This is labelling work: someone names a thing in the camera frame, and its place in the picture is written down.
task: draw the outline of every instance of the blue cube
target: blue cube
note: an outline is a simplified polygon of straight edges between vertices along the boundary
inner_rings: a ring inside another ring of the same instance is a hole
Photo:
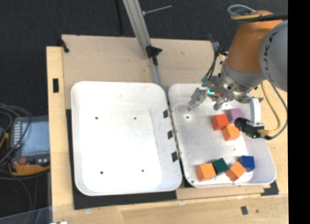
[[[247,170],[247,172],[253,171],[255,169],[255,162],[253,156],[242,155],[238,161]]]

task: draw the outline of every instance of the white tray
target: white tray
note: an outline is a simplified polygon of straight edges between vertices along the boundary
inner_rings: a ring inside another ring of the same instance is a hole
[[[74,172],[86,195],[172,191],[175,160],[164,90],[153,83],[78,82],[71,90]]]
[[[266,140],[253,139],[241,133],[233,141],[225,141],[222,131],[214,131],[211,118],[224,114],[228,109],[240,108],[244,118],[251,120],[249,104],[229,101],[215,111],[215,102],[207,97],[198,107],[187,109],[191,95],[201,84],[176,84],[168,92],[171,116],[176,131],[180,156],[187,181],[194,187],[269,184],[276,178],[276,169]],[[223,158],[227,166],[233,165],[241,155],[254,156],[255,169],[247,172],[234,183],[221,173],[211,180],[199,182],[196,167]]]

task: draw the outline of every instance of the wooden board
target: wooden board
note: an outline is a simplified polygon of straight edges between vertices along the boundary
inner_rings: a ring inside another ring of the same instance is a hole
[[[183,204],[180,204],[179,201],[169,201],[168,203],[96,208],[88,210],[89,212],[87,210],[74,210],[65,116],[66,108],[70,108],[70,98],[67,96],[71,86],[81,80],[152,82],[153,79],[148,64],[149,59],[143,57],[135,38],[75,35],[63,35],[62,38],[70,50],[69,53],[64,53],[61,47],[47,47],[46,49],[53,220],[64,220],[69,223],[85,223],[86,220],[92,220],[92,223],[101,223],[102,218],[106,216],[108,217],[107,223],[132,223],[130,222],[134,220],[130,216],[132,209],[139,212],[141,209],[152,209],[154,206],[166,209],[166,206],[170,205],[182,208]],[[115,42],[122,45],[117,47],[117,52],[115,52]],[[213,59],[213,51],[208,41],[154,39],[152,43],[153,46],[163,48],[158,60],[159,72],[166,89],[175,83],[198,83],[207,72]],[[53,79],[58,79],[59,92],[53,92]],[[269,98],[275,103],[275,107],[279,111],[280,119],[285,120],[285,111],[283,111],[279,99],[268,84],[266,87],[270,93]],[[285,92],[280,93],[286,101],[287,94]],[[258,88],[252,95],[259,97],[263,96],[263,93]],[[262,102],[262,110],[264,110],[262,122],[266,124],[266,128],[272,128],[275,118],[270,111],[266,111],[268,105],[264,101]],[[286,203],[288,202],[287,130],[268,144],[277,169],[276,181],[279,187],[279,196],[284,197],[281,198],[281,201]],[[198,192],[194,189],[180,187],[177,190],[177,196],[181,203],[186,201],[186,204],[196,204],[197,201],[204,202],[210,199],[225,202],[227,196],[236,201],[248,196],[259,198],[258,201],[262,201],[265,197],[260,197],[260,193],[264,191],[264,187],[268,186],[236,187],[230,192],[217,188]],[[280,214],[283,215],[283,218],[288,216],[285,208]]]
[[[178,206],[121,211],[125,224],[285,224],[286,196],[214,200]]]

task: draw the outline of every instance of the wooden block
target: wooden block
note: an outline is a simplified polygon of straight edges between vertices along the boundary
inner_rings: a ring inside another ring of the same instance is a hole
[[[226,112],[229,123],[234,124],[237,118],[242,118],[243,114],[240,108],[232,108]]]
[[[238,161],[247,170],[247,172],[255,169],[255,162],[253,156],[242,155]]]
[[[232,141],[240,136],[240,131],[234,124],[227,125],[225,128],[223,128],[222,133],[224,135],[225,141]]]
[[[244,173],[246,173],[246,171],[247,170],[243,167],[243,165],[237,161],[225,172],[225,174],[230,178],[231,181],[235,182]]]
[[[214,167],[216,174],[219,174],[229,169],[223,158],[213,161],[212,165]]]
[[[217,175],[212,163],[199,165],[196,168],[196,174],[199,181],[210,180]]]
[[[219,114],[212,117],[211,124],[214,130],[222,130],[225,126],[229,125],[229,121],[226,114]]]

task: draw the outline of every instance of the black clip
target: black clip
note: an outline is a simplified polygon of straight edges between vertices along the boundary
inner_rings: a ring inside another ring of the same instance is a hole
[[[163,51],[161,48],[155,48],[150,45],[146,47],[148,57],[153,59],[153,64],[156,66],[158,66],[157,56],[161,51]]]

